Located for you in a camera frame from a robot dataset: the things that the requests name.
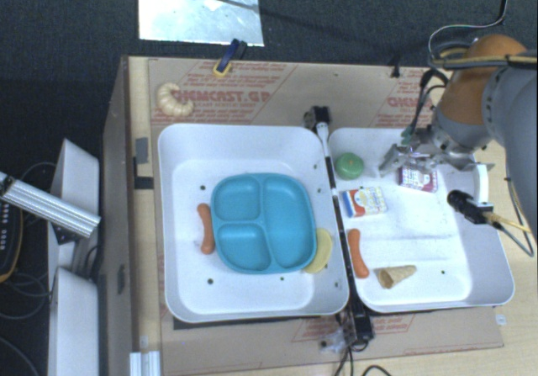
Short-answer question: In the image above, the thin black and white rod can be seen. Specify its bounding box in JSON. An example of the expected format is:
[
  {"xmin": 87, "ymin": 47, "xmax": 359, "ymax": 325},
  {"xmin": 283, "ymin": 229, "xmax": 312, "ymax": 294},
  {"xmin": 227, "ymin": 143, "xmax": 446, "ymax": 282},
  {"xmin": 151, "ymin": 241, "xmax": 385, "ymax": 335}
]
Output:
[{"xmin": 316, "ymin": 121, "xmax": 367, "ymax": 325}]

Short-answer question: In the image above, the tan ice cream cone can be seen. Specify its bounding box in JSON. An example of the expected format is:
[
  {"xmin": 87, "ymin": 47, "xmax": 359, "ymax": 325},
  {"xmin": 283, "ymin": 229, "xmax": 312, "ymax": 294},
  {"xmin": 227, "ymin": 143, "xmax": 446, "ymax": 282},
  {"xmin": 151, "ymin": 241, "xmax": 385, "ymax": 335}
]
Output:
[{"xmin": 373, "ymin": 264, "xmax": 418, "ymax": 290}]

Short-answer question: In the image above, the purple and white carton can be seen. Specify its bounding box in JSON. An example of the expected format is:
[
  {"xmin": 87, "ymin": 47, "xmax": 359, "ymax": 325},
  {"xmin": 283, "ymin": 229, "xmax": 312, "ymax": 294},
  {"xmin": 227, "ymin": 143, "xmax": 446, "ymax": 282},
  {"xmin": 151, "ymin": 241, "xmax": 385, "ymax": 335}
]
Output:
[{"xmin": 397, "ymin": 160, "xmax": 440, "ymax": 193}]

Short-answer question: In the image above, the orange sausage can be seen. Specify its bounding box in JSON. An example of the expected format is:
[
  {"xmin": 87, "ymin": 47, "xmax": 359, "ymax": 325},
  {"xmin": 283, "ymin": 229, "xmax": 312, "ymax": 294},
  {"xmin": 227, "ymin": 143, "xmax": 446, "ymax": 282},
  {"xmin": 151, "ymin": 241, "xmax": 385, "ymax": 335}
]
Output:
[
  {"xmin": 346, "ymin": 227, "xmax": 371, "ymax": 280},
  {"xmin": 196, "ymin": 202, "xmax": 217, "ymax": 256}
]

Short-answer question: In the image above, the brown cardboard board, red print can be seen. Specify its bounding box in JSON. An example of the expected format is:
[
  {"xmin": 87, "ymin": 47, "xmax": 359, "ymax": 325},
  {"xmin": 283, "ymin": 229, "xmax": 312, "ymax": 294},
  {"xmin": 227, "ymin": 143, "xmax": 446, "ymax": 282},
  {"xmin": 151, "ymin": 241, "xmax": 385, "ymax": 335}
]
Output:
[{"xmin": 146, "ymin": 57, "xmax": 505, "ymax": 367}]

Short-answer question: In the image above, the white red and blue carton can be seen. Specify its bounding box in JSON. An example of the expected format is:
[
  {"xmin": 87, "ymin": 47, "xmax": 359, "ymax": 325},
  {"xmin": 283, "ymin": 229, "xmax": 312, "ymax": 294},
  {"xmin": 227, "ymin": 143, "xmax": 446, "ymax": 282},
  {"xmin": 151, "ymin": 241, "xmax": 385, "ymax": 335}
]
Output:
[{"xmin": 340, "ymin": 185, "xmax": 389, "ymax": 219}]

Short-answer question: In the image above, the pale yellow biscuit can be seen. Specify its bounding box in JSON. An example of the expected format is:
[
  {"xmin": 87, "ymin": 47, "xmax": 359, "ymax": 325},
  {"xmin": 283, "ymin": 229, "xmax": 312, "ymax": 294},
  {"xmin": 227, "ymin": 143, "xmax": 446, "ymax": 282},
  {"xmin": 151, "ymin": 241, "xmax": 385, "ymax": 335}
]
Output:
[{"xmin": 303, "ymin": 227, "xmax": 334, "ymax": 275}]

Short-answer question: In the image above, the black cylinder on white bracket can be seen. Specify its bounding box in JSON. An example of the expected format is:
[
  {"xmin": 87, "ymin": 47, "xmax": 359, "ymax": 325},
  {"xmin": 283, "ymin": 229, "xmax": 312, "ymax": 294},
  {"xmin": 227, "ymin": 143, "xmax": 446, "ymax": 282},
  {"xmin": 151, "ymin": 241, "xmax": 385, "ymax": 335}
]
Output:
[{"xmin": 446, "ymin": 162, "xmax": 495, "ymax": 226}]

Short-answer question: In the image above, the green round can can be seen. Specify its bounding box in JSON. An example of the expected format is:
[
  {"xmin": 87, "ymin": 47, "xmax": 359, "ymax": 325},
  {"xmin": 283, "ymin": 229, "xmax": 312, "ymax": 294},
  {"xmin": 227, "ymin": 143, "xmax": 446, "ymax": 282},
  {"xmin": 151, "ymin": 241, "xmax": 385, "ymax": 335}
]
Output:
[{"xmin": 334, "ymin": 151, "xmax": 366, "ymax": 181}]

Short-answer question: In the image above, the cream croissant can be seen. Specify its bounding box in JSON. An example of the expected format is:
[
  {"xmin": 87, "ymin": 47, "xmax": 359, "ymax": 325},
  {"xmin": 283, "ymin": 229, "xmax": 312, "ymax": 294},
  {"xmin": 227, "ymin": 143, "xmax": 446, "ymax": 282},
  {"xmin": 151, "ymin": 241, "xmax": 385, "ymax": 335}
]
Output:
[{"xmin": 156, "ymin": 82, "xmax": 195, "ymax": 117}]

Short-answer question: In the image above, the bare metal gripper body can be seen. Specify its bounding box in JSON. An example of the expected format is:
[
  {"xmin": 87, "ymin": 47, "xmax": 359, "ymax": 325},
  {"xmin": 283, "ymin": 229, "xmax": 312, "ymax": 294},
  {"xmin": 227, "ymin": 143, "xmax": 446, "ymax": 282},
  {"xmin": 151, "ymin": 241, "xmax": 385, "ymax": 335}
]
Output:
[{"xmin": 403, "ymin": 126, "xmax": 478, "ymax": 168}]

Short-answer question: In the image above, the white plastic tray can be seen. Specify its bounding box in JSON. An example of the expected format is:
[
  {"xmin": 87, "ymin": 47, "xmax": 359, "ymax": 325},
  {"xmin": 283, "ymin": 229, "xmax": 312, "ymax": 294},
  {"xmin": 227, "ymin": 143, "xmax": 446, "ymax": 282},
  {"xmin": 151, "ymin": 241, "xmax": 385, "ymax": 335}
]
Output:
[
  {"xmin": 327, "ymin": 126, "xmax": 516, "ymax": 314},
  {"xmin": 156, "ymin": 122, "xmax": 351, "ymax": 324}
]

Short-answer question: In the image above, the blue divided plate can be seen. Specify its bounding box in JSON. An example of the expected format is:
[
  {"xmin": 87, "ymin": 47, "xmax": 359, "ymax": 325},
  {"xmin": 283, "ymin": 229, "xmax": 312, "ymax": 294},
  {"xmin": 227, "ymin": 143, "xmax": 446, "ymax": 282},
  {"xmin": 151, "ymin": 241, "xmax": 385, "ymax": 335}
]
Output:
[{"xmin": 209, "ymin": 172, "xmax": 318, "ymax": 275}]

